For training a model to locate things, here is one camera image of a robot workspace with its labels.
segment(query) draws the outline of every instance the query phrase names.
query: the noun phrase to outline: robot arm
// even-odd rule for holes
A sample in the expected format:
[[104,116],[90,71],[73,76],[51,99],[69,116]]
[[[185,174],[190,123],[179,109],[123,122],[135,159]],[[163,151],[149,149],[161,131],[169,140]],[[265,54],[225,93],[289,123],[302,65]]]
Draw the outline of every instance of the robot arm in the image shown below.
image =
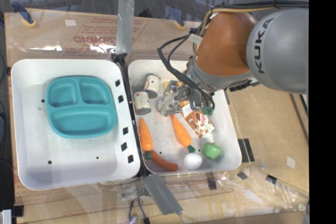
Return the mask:
[[[285,9],[260,21],[250,14],[272,8]],[[193,109],[201,108],[205,114],[211,114],[215,105],[211,92],[240,90],[260,83],[275,90],[308,94],[308,17],[306,1],[214,7],[195,32],[202,41],[198,46],[194,44],[195,55],[184,74],[173,69],[169,60],[189,35],[178,39],[182,41],[168,59],[164,58],[162,48],[170,42],[158,49],[167,69],[184,83],[174,88],[170,104],[172,100],[175,102],[178,113],[179,100],[189,99]]]

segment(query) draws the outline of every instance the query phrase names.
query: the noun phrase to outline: tin can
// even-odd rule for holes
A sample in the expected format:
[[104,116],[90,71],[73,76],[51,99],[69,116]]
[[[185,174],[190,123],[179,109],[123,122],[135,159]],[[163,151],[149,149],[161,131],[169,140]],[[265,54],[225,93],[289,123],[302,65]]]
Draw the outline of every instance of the tin can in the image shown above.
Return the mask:
[[149,114],[152,111],[147,92],[136,92],[133,95],[133,101],[136,115],[143,116]]
[[148,74],[145,79],[143,90],[148,93],[150,99],[156,98],[159,92],[160,78],[154,74]]

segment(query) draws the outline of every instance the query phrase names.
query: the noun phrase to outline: white egg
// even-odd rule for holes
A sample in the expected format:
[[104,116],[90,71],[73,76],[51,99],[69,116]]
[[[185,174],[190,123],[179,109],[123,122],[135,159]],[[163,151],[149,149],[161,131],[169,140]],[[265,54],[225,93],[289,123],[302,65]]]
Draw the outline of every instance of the white egg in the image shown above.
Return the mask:
[[202,156],[198,153],[188,153],[184,157],[184,164],[189,170],[195,170],[201,166]]

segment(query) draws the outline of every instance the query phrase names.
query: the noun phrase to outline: white tray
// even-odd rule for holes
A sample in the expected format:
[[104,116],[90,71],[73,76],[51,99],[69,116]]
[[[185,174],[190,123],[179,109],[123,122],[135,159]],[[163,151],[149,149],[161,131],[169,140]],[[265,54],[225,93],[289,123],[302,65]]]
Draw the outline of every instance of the white tray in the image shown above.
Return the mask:
[[[186,61],[171,61],[172,66],[180,72],[186,69],[186,63]],[[136,115],[136,122],[139,126],[140,118],[144,118],[152,135],[153,149],[158,154],[161,152],[160,156],[163,159],[177,163],[178,170],[168,172],[152,160],[144,160],[150,172],[154,174],[186,174],[232,170],[240,166],[242,155],[224,91],[217,91],[213,96],[215,111],[213,115],[208,117],[214,125],[215,130],[204,135],[201,139],[194,133],[181,113],[175,115],[191,136],[192,146],[196,149],[196,152],[202,152],[202,145],[205,142],[215,142],[222,149],[222,153],[216,159],[211,160],[203,156],[200,168],[197,170],[188,170],[184,165],[184,157],[188,153],[188,150],[178,142],[171,118],[169,116],[161,116],[157,110],[158,102],[163,97],[164,89],[162,82],[177,80],[177,78],[167,71],[160,60],[136,60],[129,65],[128,73],[132,95],[143,90],[147,74],[152,73],[161,78],[158,96],[155,99],[150,99],[152,112],[145,116]]]
[[[43,100],[49,83],[63,76],[94,76],[110,87],[118,115],[111,132],[76,139],[61,137],[51,129]],[[122,75],[113,62],[21,60],[12,68],[12,91],[18,175],[27,188],[51,189],[126,179],[139,171],[140,157]]]

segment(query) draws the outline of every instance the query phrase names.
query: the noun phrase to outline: carrot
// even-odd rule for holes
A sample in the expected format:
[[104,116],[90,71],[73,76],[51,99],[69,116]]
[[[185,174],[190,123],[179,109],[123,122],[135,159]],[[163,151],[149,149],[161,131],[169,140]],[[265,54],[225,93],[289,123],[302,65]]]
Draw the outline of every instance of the carrot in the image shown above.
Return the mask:
[[168,171],[176,171],[179,166],[176,163],[170,163],[168,161],[166,161],[165,159],[161,158],[156,151],[151,150],[151,155],[152,155],[152,161],[154,161],[157,165],[159,165],[160,167],[168,170]]
[[151,150],[153,149],[152,135],[143,118],[140,119],[140,144],[145,151],[145,159],[151,159]]
[[191,152],[195,152],[195,149],[191,145],[191,137],[188,134],[187,130],[178,121],[178,119],[174,117],[174,115],[170,115],[170,117],[173,120],[173,125],[174,125],[174,129],[175,129],[175,133],[176,133],[177,139],[179,140],[179,143],[182,146],[187,147],[190,153]]

